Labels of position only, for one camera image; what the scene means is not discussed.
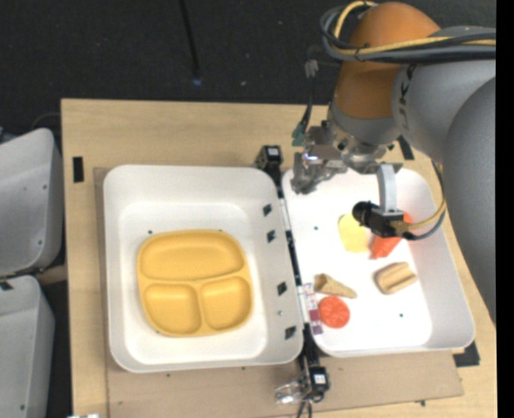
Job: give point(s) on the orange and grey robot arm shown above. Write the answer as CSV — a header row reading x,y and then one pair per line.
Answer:
x,y
431,103

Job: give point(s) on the tan toy cone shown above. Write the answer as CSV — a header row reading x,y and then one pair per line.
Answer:
x,y
333,286

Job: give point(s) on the red round toy slice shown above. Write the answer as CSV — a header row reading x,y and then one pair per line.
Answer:
x,y
334,312

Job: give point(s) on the pale yellow rounded slice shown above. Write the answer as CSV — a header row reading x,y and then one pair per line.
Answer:
x,y
353,235

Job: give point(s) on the yellow divided plate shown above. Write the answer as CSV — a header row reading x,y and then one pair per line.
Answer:
x,y
196,277

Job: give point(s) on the orange toy carrot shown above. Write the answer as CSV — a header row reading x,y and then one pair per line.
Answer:
x,y
383,246

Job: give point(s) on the beige toy bread bun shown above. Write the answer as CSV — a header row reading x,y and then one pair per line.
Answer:
x,y
395,278

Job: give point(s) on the white plastic tray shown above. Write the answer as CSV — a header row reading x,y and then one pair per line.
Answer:
x,y
370,325
196,198

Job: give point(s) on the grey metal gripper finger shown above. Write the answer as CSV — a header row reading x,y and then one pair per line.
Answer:
x,y
299,180
324,173

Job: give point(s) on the thin black and white rod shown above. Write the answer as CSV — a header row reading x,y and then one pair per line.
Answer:
x,y
292,251

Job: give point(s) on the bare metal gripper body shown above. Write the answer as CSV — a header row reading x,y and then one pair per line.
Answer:
x,y
361,157

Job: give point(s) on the black cylinder on white bracket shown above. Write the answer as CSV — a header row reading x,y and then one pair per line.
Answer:
x,y
381,220

